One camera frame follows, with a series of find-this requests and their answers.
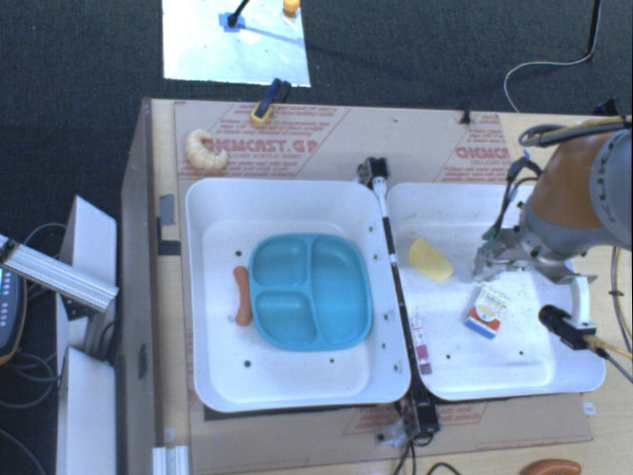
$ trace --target electronic device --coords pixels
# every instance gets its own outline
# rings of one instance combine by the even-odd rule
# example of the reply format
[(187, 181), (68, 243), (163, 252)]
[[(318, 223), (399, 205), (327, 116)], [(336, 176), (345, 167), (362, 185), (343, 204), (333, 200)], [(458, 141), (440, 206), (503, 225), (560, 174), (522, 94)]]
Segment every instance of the electronic device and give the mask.
[(24, 279), (0, 268), (0, 365), (16, 352), (26, 316)]

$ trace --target blue plate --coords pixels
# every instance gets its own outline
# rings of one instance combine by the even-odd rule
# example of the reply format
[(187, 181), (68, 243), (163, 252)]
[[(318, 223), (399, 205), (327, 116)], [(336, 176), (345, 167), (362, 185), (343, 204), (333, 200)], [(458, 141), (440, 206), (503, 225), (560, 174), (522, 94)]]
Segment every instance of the blue plate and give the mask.
[(289, 350), (349, 348), (367, 336), (372, 301), (360, 252), (342, 237), (273, 236), (250, 257), (253, 319)]

